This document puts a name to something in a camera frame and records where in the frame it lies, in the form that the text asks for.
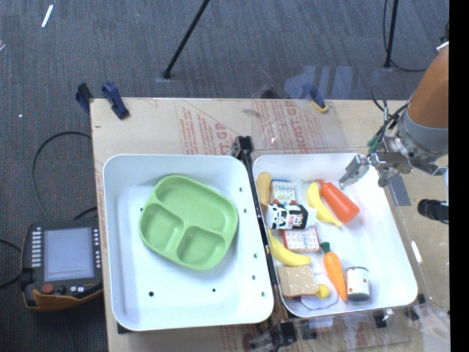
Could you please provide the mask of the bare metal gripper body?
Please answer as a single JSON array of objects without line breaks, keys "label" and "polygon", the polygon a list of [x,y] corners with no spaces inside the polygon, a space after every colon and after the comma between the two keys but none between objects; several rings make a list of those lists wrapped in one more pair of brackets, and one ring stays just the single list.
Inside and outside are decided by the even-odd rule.
[{"label": "bare metal gripper body", "polygon": [[375,135],[368,147],[368,162],[383,174],[408,174],[413,169],[429,175],[441,174],[441,167],[435,163],[440,154],[416,144],[408,136]]}]

